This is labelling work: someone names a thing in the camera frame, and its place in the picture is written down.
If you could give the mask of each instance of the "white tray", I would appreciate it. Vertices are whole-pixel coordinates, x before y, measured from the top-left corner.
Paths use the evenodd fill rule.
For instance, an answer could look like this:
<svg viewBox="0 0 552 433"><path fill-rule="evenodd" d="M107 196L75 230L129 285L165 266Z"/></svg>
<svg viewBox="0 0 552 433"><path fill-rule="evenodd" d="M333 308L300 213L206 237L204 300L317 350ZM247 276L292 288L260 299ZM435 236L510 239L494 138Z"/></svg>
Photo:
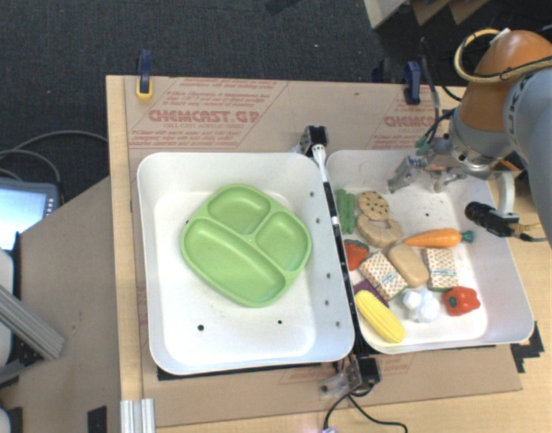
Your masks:
<svg viewBox="0 0 552 433"><path fill-rule="evenodd" d="M158 152L137 172L149 342L156 364L188 375L337 361L354 344L336 241L317 165L295 153ZM202 281L184 261L182 227L224 185L264 191L308 227L312 252L290 289L247 308Z"/></svg>
<svg viewBox="0 0 552 433"><path fill-rule="evenodd" d="M400 297L395 297L389 304L405 327L404 341L397 345L386 343L359 316L364 339L377 351L387 354L527 340L534 320L507 240L486 232L465 217L469 202L478 201L494 207L488 183L468 177L449 184L444 192L435 193L428 175L423 174L414 184L391 194L388 179L404 157L412 153L335 152L327 160L332 188L354 194L365 190L380 192L389 203L391 217L401 224L405 236L438 227L453 227L461 232L473 230L472 244L461 243L451 250L460 285L476 289L482 306L466 315L451 317L446 314L441 300L440 317L432 323L420 324L407 319L407 310ZM357 230L344 238L363 240ZM360 272L351 272L353 282L361 279Z"/></svg>

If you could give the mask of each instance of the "blue clamp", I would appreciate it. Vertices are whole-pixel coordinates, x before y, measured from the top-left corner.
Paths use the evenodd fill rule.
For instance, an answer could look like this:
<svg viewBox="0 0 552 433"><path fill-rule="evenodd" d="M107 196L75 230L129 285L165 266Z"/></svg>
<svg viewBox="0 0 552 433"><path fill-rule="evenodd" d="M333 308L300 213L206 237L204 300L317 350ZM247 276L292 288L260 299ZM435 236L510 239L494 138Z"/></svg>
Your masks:
<svg viewBox="0 0 552 433"><path fill-rule="evenodd" d="M138 80L135 85L135 94L139 99L147 100L152 97L153 87L150 79L151 54L148 50L142 50L138 58Z"/></svg>
<svg viewBox="0 0 552 433"><path fill-rule="evenodd" d="M404 80L407 87L404 88L404 99L407 104L420 104L420 66L416 61L409 61L404 67Z"/></svg>

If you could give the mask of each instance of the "green divided plate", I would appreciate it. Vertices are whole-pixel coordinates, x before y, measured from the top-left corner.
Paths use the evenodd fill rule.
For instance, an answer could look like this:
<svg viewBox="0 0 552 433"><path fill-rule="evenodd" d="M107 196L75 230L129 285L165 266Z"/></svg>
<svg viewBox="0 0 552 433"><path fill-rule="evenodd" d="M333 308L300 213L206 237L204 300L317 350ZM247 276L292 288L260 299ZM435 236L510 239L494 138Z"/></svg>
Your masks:
<svg viewBox="0 0 552 433"><path fill-rule="evenodd" d="M182 230L184 259L228 298L265 307L290 287L312 249L306 226L278 201L244 184L224 186Z"/></svg>

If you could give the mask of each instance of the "black carpet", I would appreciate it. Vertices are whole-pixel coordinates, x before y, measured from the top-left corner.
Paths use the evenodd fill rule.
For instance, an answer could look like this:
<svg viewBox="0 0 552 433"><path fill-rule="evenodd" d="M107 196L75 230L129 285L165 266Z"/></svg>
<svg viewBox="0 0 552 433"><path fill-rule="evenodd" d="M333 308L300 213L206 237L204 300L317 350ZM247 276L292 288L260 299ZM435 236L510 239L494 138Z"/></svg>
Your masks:
<svg viewBox="0 0 552 433"><path fill-rule="evenodd" d="M105 136L106 75L134 74L142 48L153 75L369 82L383 62L384 81L400 83L424 37L433 78L452 86L464 84L452 54L471 31L551 23L552 0L492 0L460 25L446 8L422 27L403 6L377 30L363 0L0 0L0 151L59 130ZM108 174L107 147L93 138L26 149L58 167L66 200ZM0 168L53 180L28 155Z"/></svg>

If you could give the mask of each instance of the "toy carrot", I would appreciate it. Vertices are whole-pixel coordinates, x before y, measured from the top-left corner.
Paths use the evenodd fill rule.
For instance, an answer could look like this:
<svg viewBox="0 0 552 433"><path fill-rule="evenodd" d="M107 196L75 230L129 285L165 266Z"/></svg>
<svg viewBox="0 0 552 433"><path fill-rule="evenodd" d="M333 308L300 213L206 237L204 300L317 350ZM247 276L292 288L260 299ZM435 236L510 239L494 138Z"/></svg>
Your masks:
<svg viewBox="0 0 552 433"><path fill-rule="evenodd" d="M460 244L461 241L465 241L470 244L473 240L474 234L472 231L464 231L461 233L452 227L445 227L413 235L405 239L403 242L404 244L412 245L414 247L447 248L454 247L455 245Z"/></svg>

